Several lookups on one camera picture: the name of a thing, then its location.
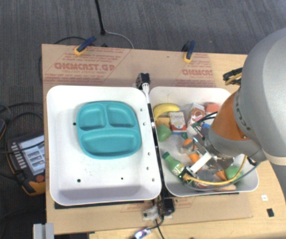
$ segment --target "wooden table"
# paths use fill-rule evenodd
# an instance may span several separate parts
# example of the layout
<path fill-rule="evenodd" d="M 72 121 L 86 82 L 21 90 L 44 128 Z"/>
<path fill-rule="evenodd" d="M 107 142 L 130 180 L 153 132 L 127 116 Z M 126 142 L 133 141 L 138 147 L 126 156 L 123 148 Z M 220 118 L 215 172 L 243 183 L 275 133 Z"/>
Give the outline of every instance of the wooden table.
<path fill-rule="evenodd" d="M 64 45 L 45 45 L 43 46 L 43 77 L 44 77 L 44 104 L 45 104 L 45 115 L 46 111 L 46 94 L 47 91 L 59 83 L 51 82 L 51 80 L 46 79 L 46 74 L 50 75 L 54 63 L 58 61 L 59 58 L 62 58 L 62 54 L 67 50 L 68 46 Z M 90 49 L 89 52 L 95 54 L 95 48 Z M 162 71 L 167 70 L 169 66 L 173 66 L 175 61 L 177 62 L 177 67 L 183 67 L 182 60 L 180 59 L 181 52 L 167 52 L 167 51 L 146 51 L 146 50 L 124 50 L 126 54 L 119 59 L 121 63 L 117 63 L 116 67 L 118 70 L 133 70 L 133 68 L 138 68 L 139 72 L 149 72 L 149 68 L 158 67 L 158 70 Z M 150 58 L 158 57 L 160 58 L 159 64 L 157 61 L 150 60 Z M 222 80 L 222 75 L 225 72 L 239 68 L 243 66 L 246 55 L 231 55 L 231 54 L 206 54 L 206 58 L 210 62 L 210 67 L 213 71 L 212 80 L 215 83 L 215 86 L 218 88 L 224 88 L 229 92 L 233 93 L 238 89 L 237 86 L 225 86 Z M 116 85 L 122 85 L 123 82 L 115 83 Z M 45 128 L 47 128 L 47 117 L 45 116 Z M 47 130 L 45 130 L 45 147 L 46 147 L 46 158 L 48 161 L 48 142 L 47 142 Z M 47 207 L 47 222 L 54 224 L 55 234 L 73 234 L 81 232 L 93 232 L 90 234 L 91 239 L 107 239 L 107 238 L 116 238 L 116 239 L 129 239 L 134 236 L 134 234 L 146 226 L 152 226 L 151 222 L 143 222 L 141 217 L 131 216 L 130 214 L 122 214 L 122 216 L 115 215 L 112 212 L 113 207 L 110 207 L 111 212 L 115 215 L 112 220 L 115 222 L 115 226 L 109 226 L 107 223 L 102 226 L 97 225 L 97 229 L 94 229 L 91 224 L 95 224 L 97 216 L 101 216 L 101 210 L 108 212 L 109 207 L 95 207 L 92 209 L 89 208 L 72 208 L 57 210 L 54 208 L 54 200 L 52 199 L 49 192 L 49 164 L 47 163 L 46 169 L 46 181 L 47 181 L 47 190 L 46 190 L 46 207 Z M 286 238 L 286 205 L 284 196 L 282 194 L 280 185 L 277 181 L 277 178 L 271 168 L 269 162 L 262 163 L 258 168 L 259 175 L 259 186 L 253 192 L 240 193 L 237 199 L 240 199 L 240 203 L 245 203 L 243 206 L 238 206 L 238 209 L 243 209 L 244 211 L 251 212 L 249 217 L 244 215 L 245 218 L 232 218 L 231 219 L 218 217 L 218 221 L 214 218 L 214 215 L 209 215 L 208 217 L 200 219 L 202 222 L 194 223 L 185 223 L 180 224 L 170 224 L 170 220 L 165 221 L 161 226 L 161 231 L 166 239 L 189 239 L 194 237 L 195 239 L 210 238 L 210 239 L 265 239 L 265 238 Z M 204 196 L 201 198 L 201 205 L 214 205 L 216 196 Z M 223 206 L 218 206 L 217 213 L 227 213 L 228 210 L 224 210 Z M 274 212 L 273 217 L 268 216 L 267 209 L 272 209 Z M 153 233 L 148 236 L 150 239 L 160 239 L 161 236 L 157 229 L 153 230 Z"/>

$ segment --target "digital display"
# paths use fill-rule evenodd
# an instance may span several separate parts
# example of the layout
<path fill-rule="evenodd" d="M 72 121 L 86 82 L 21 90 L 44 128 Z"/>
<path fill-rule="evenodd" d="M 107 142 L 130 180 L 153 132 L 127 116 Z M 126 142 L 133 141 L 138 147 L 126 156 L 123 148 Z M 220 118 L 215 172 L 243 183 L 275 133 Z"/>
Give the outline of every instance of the digital display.
<path fill-rule="evenodd" d="M 30 139 L 28 141 L 21 142 L 19 143 L 19 146 L 21 149 L 25 149 L 25 150 L 22 150 L 22 153 L 33 175 L 43 172 L 45 168 L 44 135 Z"/>

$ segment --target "green bottle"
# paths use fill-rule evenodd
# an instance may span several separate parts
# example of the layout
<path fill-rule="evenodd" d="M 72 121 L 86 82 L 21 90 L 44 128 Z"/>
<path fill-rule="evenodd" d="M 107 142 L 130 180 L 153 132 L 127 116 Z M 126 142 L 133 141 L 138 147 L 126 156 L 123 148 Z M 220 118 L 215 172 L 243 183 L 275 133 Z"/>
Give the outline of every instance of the green bottle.
<path fill-rule="evenodd" d="M 171 172 L 180 178 L 180 175 L 185 170 L 185 166 L 180 161 L 172 158 L 169 152 L 165 152 L 162 158 L 167 161 Z"/>

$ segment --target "teal plate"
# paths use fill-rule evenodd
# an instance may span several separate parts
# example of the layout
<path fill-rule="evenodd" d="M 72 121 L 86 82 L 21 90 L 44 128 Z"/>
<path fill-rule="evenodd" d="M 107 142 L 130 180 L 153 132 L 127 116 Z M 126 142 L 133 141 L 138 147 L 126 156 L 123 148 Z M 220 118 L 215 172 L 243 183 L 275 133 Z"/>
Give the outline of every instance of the teal plate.
<path fill-rule="evenodd" d="M 142 144 L 135 112 L 122 102 L 99 101 L 82 106 L 77 130 L 81 149 L 92 158 L 128 157 Z"/>

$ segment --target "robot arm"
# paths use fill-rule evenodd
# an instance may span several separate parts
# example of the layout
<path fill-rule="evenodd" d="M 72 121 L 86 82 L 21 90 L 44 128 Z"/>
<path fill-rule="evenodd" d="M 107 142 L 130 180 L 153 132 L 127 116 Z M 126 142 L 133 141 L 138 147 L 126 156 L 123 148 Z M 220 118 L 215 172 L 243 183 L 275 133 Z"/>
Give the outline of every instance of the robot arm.
<path fill-rule="evenodd" d="M 225 101 L 206 139 L 218 155 L 269 160 L 286 200 L 286 28 L 249 53 L 241 87 Z"/>

